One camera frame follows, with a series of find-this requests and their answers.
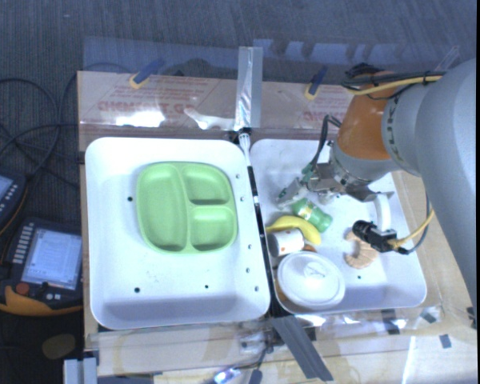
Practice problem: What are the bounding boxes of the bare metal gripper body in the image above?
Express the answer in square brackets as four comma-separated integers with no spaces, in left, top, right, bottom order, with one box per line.
[302,161,372,196]

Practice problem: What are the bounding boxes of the green bottle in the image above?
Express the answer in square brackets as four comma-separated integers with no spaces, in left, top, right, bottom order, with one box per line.
[291,198,334,234]

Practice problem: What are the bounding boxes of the yellow banana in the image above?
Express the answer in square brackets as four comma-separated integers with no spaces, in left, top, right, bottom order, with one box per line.
[265,214,322,246]

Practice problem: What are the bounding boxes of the white can with orange spots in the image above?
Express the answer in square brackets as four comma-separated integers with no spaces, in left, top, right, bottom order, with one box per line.
[268,228,306,258]

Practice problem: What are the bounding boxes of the tan biscuit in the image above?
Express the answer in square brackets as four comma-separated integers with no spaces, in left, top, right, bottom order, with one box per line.
[343,230,380,270]

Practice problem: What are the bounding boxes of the white round bowl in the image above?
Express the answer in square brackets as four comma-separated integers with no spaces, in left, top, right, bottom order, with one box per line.
[276,250,346,311]

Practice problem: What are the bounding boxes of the white plastic tray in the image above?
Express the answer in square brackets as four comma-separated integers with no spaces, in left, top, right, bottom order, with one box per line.
[84,135,272,331]
[249,138,428,316]

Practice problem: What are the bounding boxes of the green divided plate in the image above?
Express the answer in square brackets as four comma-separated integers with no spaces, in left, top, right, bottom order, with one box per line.
[135,161,240,255]

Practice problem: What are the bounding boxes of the brown cardboard board red print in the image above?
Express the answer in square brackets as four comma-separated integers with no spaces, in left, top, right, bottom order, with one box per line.
[76,69,478,377]

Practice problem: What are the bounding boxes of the black cylinder on white bracket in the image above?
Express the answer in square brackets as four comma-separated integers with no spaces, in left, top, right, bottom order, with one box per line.
[351,193,399,254]

